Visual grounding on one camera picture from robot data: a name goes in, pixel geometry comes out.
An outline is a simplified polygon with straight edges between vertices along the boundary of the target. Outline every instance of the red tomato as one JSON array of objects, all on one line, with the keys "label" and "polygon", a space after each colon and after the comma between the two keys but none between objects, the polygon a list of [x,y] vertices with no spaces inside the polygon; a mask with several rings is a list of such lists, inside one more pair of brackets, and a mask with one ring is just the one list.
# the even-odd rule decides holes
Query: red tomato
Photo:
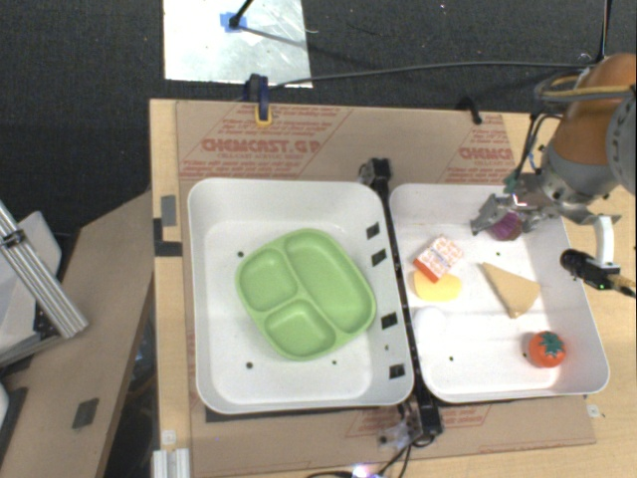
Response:
[{"label": "red tomato", "polygon": [[550,331],[542,331],[529,342],[529,357],[537,366],[558,366],[566,357],[566,348],[561,338]]}]

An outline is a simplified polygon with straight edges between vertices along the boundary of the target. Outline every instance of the bread slice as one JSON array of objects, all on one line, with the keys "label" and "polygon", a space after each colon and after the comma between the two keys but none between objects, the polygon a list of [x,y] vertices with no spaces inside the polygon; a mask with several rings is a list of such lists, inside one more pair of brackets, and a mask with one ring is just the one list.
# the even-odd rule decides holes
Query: bread slice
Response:
[{"label": "bread slice", "polygon": [[518,318],[525,314],[539,295],[539,283],[527,280],[493,264],[483,263],[487,278],[507,307],[509,317]]}]

